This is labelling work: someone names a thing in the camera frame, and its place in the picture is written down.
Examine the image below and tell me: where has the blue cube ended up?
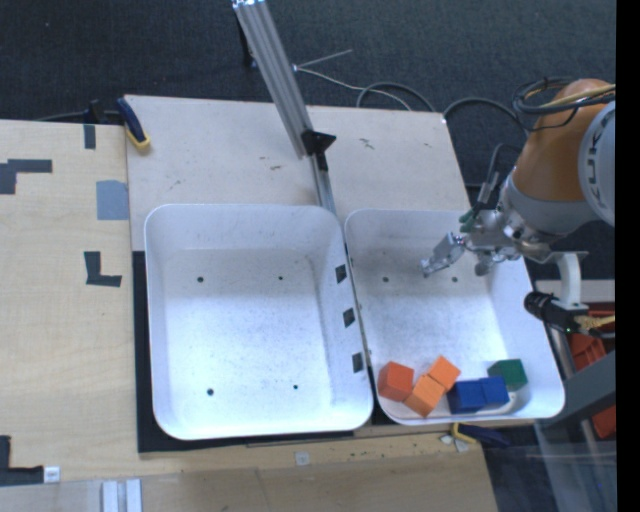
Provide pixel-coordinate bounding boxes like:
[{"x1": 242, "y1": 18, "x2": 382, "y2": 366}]
[
  {"x1": 446, "y1": 380, "x2": 486, "y2": 416},
  {"x1": 479, "y1": 375, "x2": 511, "y2": 408}
]

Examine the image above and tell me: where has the red-orange cube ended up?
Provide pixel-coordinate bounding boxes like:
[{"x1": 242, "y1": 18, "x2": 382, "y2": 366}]
[{"x1": 377, "y1": 361, "x2": 416, "y2": 403}]

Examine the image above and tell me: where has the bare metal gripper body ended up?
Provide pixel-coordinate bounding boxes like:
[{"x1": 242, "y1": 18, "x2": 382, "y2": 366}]
[{"x1": 460, "y1": 208, "x2": 557, "y2": 264}]

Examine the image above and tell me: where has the white plastic tray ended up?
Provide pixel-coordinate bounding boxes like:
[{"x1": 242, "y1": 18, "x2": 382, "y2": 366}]
[
  {"x1": 143, "y1": 203, "x2": 375, "y2": 442},
  {"x1": 343, "y1": 208, "x2": 567, "y2": 427}
]

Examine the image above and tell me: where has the green cube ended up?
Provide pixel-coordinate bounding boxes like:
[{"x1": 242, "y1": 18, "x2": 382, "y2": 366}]
[{"x1": 487, "y1": 358, "x2": 530, "y2": 393}]

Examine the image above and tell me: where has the black cylinder on white bracket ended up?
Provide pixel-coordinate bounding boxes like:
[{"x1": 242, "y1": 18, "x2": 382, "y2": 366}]
[{"x1": 523, "y1": 251, "x2": 590, "y2": 327}]

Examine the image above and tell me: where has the orange cube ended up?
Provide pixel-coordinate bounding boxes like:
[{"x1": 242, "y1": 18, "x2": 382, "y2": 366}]
[
  {"x1": 403, "y1": 374, "x2": 447, "y2": 419},
  {"x1": 427, "y1": 355, "x2": 462, "y2": 393}
]

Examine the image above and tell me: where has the pale wood board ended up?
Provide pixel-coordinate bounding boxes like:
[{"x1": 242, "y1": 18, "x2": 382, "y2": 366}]
[{"x1": 123, "y1": 94, "x2": 539, "y2": 454}]

